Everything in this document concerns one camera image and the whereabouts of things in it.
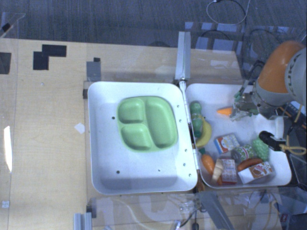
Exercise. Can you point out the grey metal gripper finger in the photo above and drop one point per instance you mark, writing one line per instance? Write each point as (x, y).
(236, 108)
(236, 117)

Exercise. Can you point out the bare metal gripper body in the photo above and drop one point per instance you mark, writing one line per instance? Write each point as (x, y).
(249, 103)

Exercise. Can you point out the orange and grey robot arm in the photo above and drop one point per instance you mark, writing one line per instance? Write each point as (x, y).
(275, 73)

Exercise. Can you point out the white plastic tray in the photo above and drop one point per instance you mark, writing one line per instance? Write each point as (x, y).
(108, 152)
(239, 126)

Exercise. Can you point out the small orange carrot piece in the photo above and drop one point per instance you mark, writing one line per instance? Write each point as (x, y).
(225, 111)

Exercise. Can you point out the red and white carton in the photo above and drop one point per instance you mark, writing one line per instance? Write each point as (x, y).
(226, 143)

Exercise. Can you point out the yellow banana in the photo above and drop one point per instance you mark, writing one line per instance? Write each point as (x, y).
(206, 134)

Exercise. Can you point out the green and white can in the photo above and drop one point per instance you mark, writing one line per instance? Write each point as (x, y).
(243, 153)

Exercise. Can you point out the green bottle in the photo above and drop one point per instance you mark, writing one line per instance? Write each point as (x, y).
(196, 121)

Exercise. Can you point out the green grapes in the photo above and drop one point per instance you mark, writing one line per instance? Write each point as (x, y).
(261, 150)

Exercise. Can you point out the orange sausage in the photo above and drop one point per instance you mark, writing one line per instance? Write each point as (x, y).
(249, 163)

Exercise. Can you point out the orange carrot with green top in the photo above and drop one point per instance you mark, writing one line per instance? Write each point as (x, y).
(208, 163)

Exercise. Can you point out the red and white packet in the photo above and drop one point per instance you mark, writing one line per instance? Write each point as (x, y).
(229, 172)

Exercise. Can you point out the orange and white carton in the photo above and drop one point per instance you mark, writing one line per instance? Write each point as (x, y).
(255, 172)

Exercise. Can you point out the green divided plate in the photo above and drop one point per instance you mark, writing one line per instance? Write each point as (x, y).
(158, 121)

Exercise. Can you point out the black cylinder on white bracket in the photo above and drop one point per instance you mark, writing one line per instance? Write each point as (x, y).
(271, 139)

